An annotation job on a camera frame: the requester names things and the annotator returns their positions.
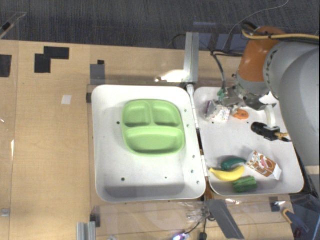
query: banana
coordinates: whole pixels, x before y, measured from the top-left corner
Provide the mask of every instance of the banana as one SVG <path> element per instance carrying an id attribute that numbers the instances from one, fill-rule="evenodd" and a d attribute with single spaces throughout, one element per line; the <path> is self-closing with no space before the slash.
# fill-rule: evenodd
<path id="1" fill-rule="evenodd" d="M 209 171 L 212 172 L 219 180 L 225 182 L 233 182 L 241 178 L 241 176 L 245 172 L 245 167 L 238 166 L 231 171 L 215 170 L 213 168 L 210 168 Z"/>

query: green divided plate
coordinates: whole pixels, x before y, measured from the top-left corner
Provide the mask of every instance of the green divided plate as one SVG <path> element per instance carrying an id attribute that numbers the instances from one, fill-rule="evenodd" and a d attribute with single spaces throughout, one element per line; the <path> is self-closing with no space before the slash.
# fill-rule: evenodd
<path id="1" fill-rule="evenodd" d="M 122 136 L 136 155 L 171 155 L 185 146 L 185 130 L 178 108 L 158 99 L 139 99 L 125 104 Z"/>

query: wooden table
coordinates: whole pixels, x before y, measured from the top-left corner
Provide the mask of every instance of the wooden table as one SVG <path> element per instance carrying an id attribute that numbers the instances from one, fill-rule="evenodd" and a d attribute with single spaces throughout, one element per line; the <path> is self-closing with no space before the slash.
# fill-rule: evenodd
<path id="1" fill-rule="evenodd" d="M 69 60 L 52 59 L 51 73 L 35 73 L 35 54 L 43 54 L 44 46 L 70 48 Z M 90 64 L 104 60 L 106 77 L 152 80 L 167 71 L 182 69 L 184 51 L 0 40 L 0 54 L 12 55 L 10 77 L 0 78 L 0 119 L 7 115 L 5 126 L 10 130 L 4 134 L 0 128 L 7 148 L 0 153 L 0 208 L 11 210 L 9 217 L 0 217 L 0 239 L 75 240 L 77 223 L 89 222 L 92 199 L 97 198 L 94 188 L 91 191 L 88 142 Z M 229 79 L 239 62 L 239 58 L 221 58 Z M 219 84 L 219 70 L 208 52 L 199 54 L 199 79 Z M 72 96 L 70 104 L 62 104 L 64 95 Z M 14 153 L 9 146 L 12 140 Z M 291 207 L 288 196 L 281 200 L 286 208 Z M 293 239 L 282 215 L 271 212 L 268 197 L 244 198 L 241 202 L 247 204 L 247 210 L 236 206 L 229 209 L 235 209 L 234 219 L 246 239 Z M 151 202 L 152 208 L 144 214 L 135 212 L 134 205 L 115 206 L 99 199 L 96 203 L 118 224 L 140 225 L 138 233 L 129 233 L 124 226 L 117 228 L 118 240 L 170 239 L 193 226 L 180 227 L 178 221 L 186 214 L 178 202 L 173 206 Z M 156 227 L 145 219 L 148 216 L 170 218 L 170 229 Z M 192 239 L 197 239 L 201 228 L 203 225 L 191 234 Z M 114 228 L 98 228 L 97 239 L 108 239 L 110 230 Z M 224 239 L 216 222 L 209 222 L 206 232 L 208 239 Z"/>

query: orange object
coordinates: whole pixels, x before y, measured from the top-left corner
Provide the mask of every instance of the orange object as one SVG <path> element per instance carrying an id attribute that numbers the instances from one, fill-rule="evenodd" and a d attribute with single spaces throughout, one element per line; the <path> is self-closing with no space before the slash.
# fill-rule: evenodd
<path id="1" fill-rule="evenodd" d="M 268 34 L 285 34 L 282 30 L 264 26 L 259 28 L 256 32 Z M 277 44 L 277 40 L 249 40 L 244 50 L 242 60 L 239 66 L 239 76 L 250 82 L 264 82 L 264 63 L 268 52 Z"/>
<path id="2" fill-rule="evenodd" d="M 240 120 L 248 119 L 249 113 L 245 110 L 239 109 L 236 111 L 236 113 L 233 115 L 233 117 L 238 118 Z"/>

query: white tray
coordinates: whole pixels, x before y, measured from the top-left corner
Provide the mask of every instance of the white tray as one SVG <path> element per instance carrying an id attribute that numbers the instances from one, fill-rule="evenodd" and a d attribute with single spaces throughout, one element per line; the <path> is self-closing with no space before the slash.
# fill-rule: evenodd
<path id="1" fill-rule="evenodd" d="M 124 105 L 133 100 L 171 102 L 180 111 L 185 146 L 177 154 L 146 157 L 125 146 Z M 92 93 L 96 191 L 107 202 L 196 199 L 206 189 L 188 93 L 178 87 L 101 85 Z"/>
<path id="2" fill-rule="evenodd" d="M 197 89 L 194 94 L 206 165 L 219 168 L 221 162 L 227 157 L 236 156 L 247 159 L 250 152 L 257 150 L 274 160 L 282 169 L 282 174 L 280 180 L 277 181 L 246 168 L 243 176 L 254 176 L 258 189 L 251 193 L 236 193 L 230 182 L 221 181 L 209 172 L 212 189 L 222 196 L 300 192 L 304 186 L 304 178 L 293 144 L 280 140 L 269 141 L 251 130 L 251 125 L 254 122 L 267 123 L 264 111 L 258 112 L 250 108 L 244 108 L 249 113 L 249 118 L 246 120 L 239 120 L 233 116 L 230 116 L 228 122 L 217 119 L 211 119 L 209 122 L 205 120 L 204 114 L 207 102 L 213 99 L 217 100 L 219 90 L 220 88 L 215 87 L 202 87 Z M 278 103 L 271 94 L 261 99 L 261 102 L 265 104 Z M 276 125 L 280 127 L 281 132 L 286 133 L 287 129 L 281 116 L 279 104 L 275 106 L 274 113 Z"/>

